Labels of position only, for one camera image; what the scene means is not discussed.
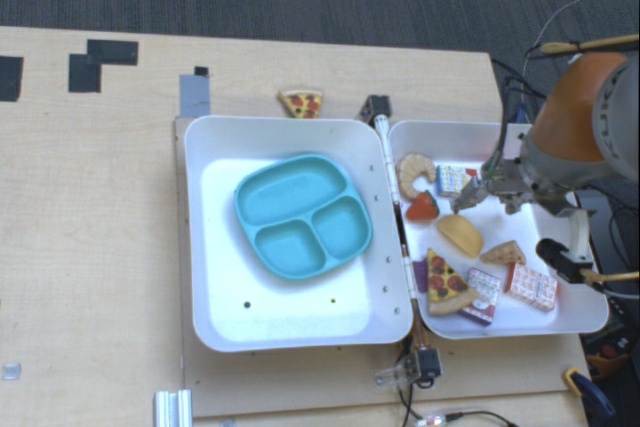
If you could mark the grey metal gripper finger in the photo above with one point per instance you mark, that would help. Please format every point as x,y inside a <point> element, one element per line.
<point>516,204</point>
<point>470,195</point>

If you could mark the blue divided plate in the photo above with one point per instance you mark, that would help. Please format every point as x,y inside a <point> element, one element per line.
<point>300,215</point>

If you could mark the white plastic tray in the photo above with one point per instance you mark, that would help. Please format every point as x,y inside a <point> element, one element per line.
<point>515,325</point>
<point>225,315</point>

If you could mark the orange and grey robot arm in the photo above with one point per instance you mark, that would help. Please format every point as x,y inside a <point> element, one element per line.
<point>565,115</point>

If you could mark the tan toy croissant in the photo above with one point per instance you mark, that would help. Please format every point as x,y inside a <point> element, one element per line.
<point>411,170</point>

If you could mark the red toy strawberry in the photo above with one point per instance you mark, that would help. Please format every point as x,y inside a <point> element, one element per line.
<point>422,209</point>

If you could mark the white blue yellow small carton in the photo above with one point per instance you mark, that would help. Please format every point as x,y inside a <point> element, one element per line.
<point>451,180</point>

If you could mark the purple toy piece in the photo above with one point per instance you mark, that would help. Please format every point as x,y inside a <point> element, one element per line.
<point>420,277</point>

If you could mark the large toy pizza slice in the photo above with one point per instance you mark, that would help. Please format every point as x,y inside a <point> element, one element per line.
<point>445,285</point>

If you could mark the white and maroon carton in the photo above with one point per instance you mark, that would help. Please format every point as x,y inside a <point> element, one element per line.
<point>484,297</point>

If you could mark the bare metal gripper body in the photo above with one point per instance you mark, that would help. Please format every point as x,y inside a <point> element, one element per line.
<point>515,182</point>

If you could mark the orange and white carton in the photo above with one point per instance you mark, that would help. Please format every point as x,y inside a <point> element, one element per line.
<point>531,287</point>

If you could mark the tan toy sandwich wedge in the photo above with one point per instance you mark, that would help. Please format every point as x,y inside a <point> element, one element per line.
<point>505,255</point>

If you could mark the thin black and white rod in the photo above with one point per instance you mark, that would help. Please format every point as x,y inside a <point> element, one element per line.
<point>389,165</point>

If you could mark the black cylinder on white bracket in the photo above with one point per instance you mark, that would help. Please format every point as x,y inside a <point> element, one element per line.
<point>555,255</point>

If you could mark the yellow toy taco shell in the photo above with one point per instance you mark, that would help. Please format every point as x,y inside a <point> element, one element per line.
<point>462,235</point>

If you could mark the small toy pizza slice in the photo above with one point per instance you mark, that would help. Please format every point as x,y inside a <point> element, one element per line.
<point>301,103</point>

